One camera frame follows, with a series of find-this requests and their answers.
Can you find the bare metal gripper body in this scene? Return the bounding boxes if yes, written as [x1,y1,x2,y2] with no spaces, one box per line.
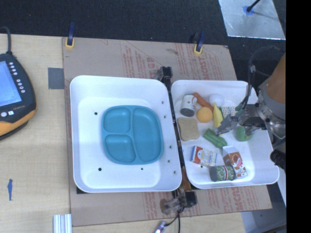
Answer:
[239,103,287,140]

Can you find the green rounded toy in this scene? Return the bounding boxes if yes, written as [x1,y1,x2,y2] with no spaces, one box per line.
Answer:
[236,126,254,142]

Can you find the yellow squeeze bottle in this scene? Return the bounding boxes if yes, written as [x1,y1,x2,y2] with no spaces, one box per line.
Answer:
[212,102,224,129]

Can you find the white patterned packet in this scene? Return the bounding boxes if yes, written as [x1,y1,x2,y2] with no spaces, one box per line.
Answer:
[220,106,238,118]

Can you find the green toy vegetable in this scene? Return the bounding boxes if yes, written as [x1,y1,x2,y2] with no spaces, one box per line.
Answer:
[203,128,228,149]

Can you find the orange ball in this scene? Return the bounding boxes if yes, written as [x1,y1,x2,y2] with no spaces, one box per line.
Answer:
[196,106,214,124]

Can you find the white ball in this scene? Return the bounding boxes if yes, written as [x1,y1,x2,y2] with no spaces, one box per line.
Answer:
[208,93,225,107]

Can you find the white plastic tray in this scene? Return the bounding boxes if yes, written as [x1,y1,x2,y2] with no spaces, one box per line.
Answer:
[69,75,183,194]
[170,80,280,190]

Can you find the orange carrot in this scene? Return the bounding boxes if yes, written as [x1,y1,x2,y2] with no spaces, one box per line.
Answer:
[192,92,215,111]

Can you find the orange and white milk carton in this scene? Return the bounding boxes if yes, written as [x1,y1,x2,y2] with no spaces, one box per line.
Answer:
[222,145,249,179]

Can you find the white orange yellow carton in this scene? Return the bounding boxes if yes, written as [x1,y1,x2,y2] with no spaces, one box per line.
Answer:
[190,145,218,167]

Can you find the brown bread slice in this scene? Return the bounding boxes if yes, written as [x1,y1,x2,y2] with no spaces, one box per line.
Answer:
[177,116,200,142]

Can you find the white and orange can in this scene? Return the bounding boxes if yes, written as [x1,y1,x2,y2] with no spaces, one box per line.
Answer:
[180,94,198,117]

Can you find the green and red can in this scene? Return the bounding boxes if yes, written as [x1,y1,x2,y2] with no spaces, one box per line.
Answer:
[208,164,237,183]

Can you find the thin black rod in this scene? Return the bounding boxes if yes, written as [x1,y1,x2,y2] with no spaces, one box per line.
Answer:
[166,81,188,191]

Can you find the blue divided plate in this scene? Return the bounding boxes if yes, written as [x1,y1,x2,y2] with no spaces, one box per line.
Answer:
[101,105,164,166]

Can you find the brown cardboard board red print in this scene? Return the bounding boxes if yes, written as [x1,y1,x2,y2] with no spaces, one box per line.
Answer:
[61,36,273,227]

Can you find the black cylinder on white bracket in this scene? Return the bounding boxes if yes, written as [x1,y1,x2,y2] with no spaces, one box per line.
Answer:
[270,149,287,167]

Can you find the black block with thin wires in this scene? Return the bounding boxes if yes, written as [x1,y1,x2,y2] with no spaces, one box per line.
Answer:
[160,189,198,215]
[155,66,173,83]

